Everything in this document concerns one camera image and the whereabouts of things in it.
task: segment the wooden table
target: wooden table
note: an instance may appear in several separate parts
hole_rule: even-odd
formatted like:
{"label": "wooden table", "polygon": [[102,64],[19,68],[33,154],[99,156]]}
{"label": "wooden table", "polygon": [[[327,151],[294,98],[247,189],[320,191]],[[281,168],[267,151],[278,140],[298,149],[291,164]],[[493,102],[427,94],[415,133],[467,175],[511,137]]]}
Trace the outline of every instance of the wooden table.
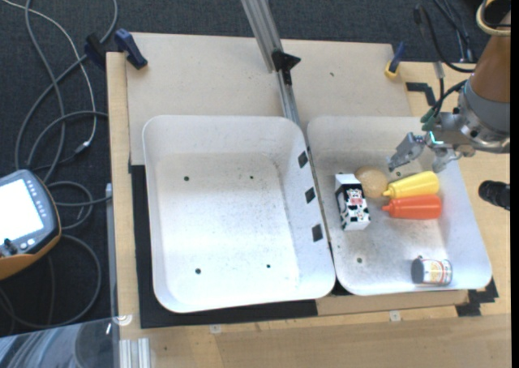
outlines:
{"label": "wooden table", "polygon": [[[445,71],[446,87],[466,78]],[[313,318],[141,329],[122,53],[107,55],[107,78],[118,312],[132,317],[121,335],[149,338],[154,366],[511,366],[510,214],[478,197],[483,180],[510,182],[509,155],[482,152],[459,161],[499,293],[495,302],[481,304],[482,316],[458,317],[456,305],[470,300],[462,290],[328,296],[317,300],[319,316]],[[402,88],[406,82],[428,83],[438,95],[430,63],[402,62],[397,81]],[[402,92],[412,115],[427,111],[422,93]],[[444,109],[454,101],[449,99]]]}

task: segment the screen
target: screen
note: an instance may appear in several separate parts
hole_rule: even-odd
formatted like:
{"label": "screen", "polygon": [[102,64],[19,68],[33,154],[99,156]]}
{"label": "screen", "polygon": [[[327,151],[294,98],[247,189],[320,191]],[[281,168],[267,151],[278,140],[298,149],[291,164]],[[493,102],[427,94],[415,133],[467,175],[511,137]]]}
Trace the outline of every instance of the screen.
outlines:
{"label": "screen", "polygon": [[23,179],[0,186],[0,244],[39,229],[43,222]]}

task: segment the yellow bottle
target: yellow bottle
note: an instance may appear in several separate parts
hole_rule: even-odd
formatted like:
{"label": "yellow bottle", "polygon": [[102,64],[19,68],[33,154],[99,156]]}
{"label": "yellow bottle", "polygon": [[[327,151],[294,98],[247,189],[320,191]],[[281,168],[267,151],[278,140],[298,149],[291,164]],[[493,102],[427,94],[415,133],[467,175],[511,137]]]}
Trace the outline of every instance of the yellow bottle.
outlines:
{"label": "yellow bottle", "polygon": [[382,194],[391,199],[408,196],[435,194],[440,189],[440,181],[434,172],[425,171],[416,173],[407,178],[391,182],[388,189]]}

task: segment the brown round object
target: brown round object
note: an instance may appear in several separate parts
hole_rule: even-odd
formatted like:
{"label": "brown round object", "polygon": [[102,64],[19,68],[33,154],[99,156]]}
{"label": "brown round object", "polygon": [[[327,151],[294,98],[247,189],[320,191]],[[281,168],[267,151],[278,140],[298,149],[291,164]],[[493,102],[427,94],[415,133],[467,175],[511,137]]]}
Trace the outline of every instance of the brown round object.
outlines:
{"label": "brown round object", "polygon": [[378,198],[388,189],[388,179],[384,172],[373,166],[362,166],[355,172],[367,198]]}

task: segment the red bottle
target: red bottle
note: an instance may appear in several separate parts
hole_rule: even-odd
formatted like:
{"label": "red bottle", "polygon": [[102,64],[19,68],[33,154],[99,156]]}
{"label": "red bottle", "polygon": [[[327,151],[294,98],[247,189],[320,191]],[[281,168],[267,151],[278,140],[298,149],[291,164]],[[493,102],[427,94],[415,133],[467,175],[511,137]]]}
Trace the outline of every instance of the red bottle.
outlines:
{"label": "red bottle", "polygon": [[418,195],[391,199],[382,207],[393,218],[411,220],[434,220],[441,214],[441,199],[438,195]]}

